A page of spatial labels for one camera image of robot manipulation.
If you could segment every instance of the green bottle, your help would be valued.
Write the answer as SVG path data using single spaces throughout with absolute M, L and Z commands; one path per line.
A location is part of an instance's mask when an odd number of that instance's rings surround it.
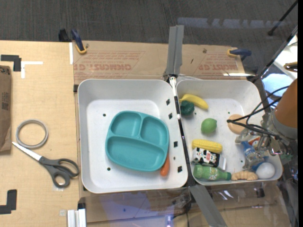
M 194 177 L 203 178 L 211 181 L 230 180 L 232 175 L 229 172 L 224 172 L 217 167 L 195 165 Z

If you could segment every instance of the toy lime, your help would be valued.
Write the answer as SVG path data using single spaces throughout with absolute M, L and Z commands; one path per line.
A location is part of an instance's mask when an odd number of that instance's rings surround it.
M 210 134 L 217 128 L 217 120 L 212 118 L 204 119 L 201 124 L 201 132 L 203 134 Z

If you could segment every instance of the white ball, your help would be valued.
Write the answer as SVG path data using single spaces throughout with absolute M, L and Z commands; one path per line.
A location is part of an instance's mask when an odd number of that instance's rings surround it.
M 262 163 L 256 170 L 259 179 L 268 179 L 274 176 L 276 170 L 273 164 L 269 162 Z

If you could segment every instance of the scissors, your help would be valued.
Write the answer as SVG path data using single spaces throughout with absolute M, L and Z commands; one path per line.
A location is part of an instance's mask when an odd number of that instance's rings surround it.
M 17 144 L 15 142 L 12 142 L 12 144 L 14 146 L 16 146 L 17 148 L 19 148 L 20 150 L 22 150 L 24 153 L 28 154 L 29 156 L 31 156 L 32 158 L 37 160 L 41 165 L 43 165 L 50 173 L 53 183 L 55 184 L 56 187 L 59 187 L 59 188 L 67 187 L 70 184 L 70 178 L 78 176 L 80 173 L 78 165 L 72 160 L 65 159 L 65 158 L 61 158 L 61 159 L 57 159 L 57 160 L 50 160 L 41 155 L 38 155 L 37 153 Z M 68 167 L 63 166 L 62 163 L 69 163 L 69 165 L 70 164 L 73 165 L 74 169 L 76 171 L 74 172 L 71 169 L 69 169 Z M 58 177 L 58 176 L 60 176 L 64 179 L 64 183 L 57 182 L 56 177 Z

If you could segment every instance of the scissor handle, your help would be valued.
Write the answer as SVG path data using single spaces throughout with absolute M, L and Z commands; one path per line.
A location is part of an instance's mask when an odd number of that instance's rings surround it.
M 44 165 L 44 164 L 43 164 L 43 166 L 50 173 L 50 175 L 52 177 L 52 180 L 53 180 L 53 183 L 55 184 L 56 187 L 63 188 L 63 187 L 67 187 L 70 184 L 70 176 L 66 172 L 64 172 L 60 169 L 57 169 L 54 166 Z M 64 179 L 64 183 L 57 182 L 56 178 L 58 176 L 60 176 Z
M 39 162 L 42 165 L 45 165 L 45 166 L 53 166 L 54 168 L 56 168 L 56 169 L 58 169 L 58 170 L 60 170 L 62 172 L 65 172 L 70 177 L 78 176 L 79 173 L 80 173 L 78 165 L 74 161 L 66 159 L 66 158 L 61 158 L 61 159 L 56 159 L 56 160 L 50 160 L 50 159 L 47 159 L 45 157 L 41 157 L 39 159 Z M 69 163 L 69 164 L 71 164 L 73 166 L 73 168 L 74 168 L 75 171 L 72 171 L 68 167 L 63 166 L 62 163 Z

